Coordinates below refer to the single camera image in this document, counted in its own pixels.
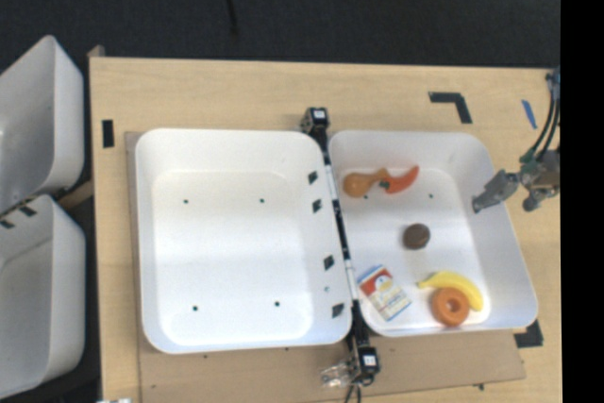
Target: plywood surface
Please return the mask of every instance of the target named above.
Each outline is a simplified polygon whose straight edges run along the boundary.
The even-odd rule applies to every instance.
[[[103,397],[144,403],[199,401],[200,395],[204,401],[341,401],[342,392],[319,387],[318,371],[344,349],[175,358],[151,348],[137,321],[125,133],[159,126],[289,129],[307,107],[321,106],[328,108],[332,131],[471,133],[487,146],[495,167],[513,171],[538,134],[521,100],[530,102],[539,123],[548,101],[541,70],[94,58],[90,74]],[[453,105],[430,103],[428,92],[460,92],[473,124],[461,124]],[[103,120],[113,122],[113,147],[103,146]],[[545,345],[517,351],[508,331],[375,338],[384,371],[363,401],[562,399],[560,200],[527,214],[524,196],[519,190],[507,206],[539,299]],[[484,392],[471,386],[503,380],[510,381]]]

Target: white tray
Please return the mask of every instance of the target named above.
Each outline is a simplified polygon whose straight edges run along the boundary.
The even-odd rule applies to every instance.
[[[363,318],[385,336],[441,332],[431,314],[433,290],[416,283],[440,270],[458,272],[481,290],[482,311],[470,311],[462,326],[472,331],[530,325],[537,299],[504,204],[475,214],[472,196],[495,174],[489,154],[476,138],[463,133],[342,131],[330,140],[344,225],[355,272],[359,276],[383,264],[411,299],[411,305],[386,322],[361,293]],[[406,191],[387,194],[374,185],[366,197],[342,190],[351,172],[391,175],[420,166]],[[431,238],[423,249],[406,249],[405,228],[421,223]]]
[[[0,76],[0,213],[70,188],[84,165],[83,78],[52,36]]]
[[[47,195],[0,226],[0,399],[71,371],[84,349],[84,234]]]
[[[346,335],[351,296],[314,140],[157,129],[139,138],[134,159],[143,330],[157,349]]]

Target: empty white bin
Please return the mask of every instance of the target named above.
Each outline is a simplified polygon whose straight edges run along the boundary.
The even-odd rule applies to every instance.
[[[0,76],[0,398],[81,358],[85,236],[50,195],[83,165],[83,76],[47,36]]]

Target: wooden table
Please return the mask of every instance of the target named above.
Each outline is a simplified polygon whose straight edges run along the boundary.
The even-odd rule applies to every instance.
[[[539,133],[531,127],[521,100],[530,102],[541,126],[548,102],[545,73],[527,69],[91,58],[103,397],[130,397],[135,403],[280,403],[342,401],[344,394],[319,388],[318,370],[340,354],[342,349],[337,345],[184,357],[168,357],[150,347],[141,336],[137,319],[125,133],[160,126],[290,129],[298,125],[307,107],[326,107],[333,132],[463,131],[486,145],[496,168],[516,171],[518,157]],[[454,104],[432,103],[429,92],[460,93],[473,123],[463,124]],[[403,343],[374,338],[385,370],[365,390],[363,401],[562,400],[560,198],[547,200],[539,210],[526,213],[522,210],[525,196],[526,191],[519,189],[507,207],[539,299],[545,345],[518,350],[511,331],[457,339],[399,338],[407,340]],[[487,384],[483,391],[472,386],[490,381],[497,384]]]

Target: brown round object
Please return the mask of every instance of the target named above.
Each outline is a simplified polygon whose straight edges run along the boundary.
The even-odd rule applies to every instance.
[[[430,229],[424,224],[408,226],[403,234],[403,244],[407,248],[424,248],[430,240]]]
[[[470,313],[470,303],[459,289],[445,287],[432,296],[432,314],[445,326],[459,326]]]

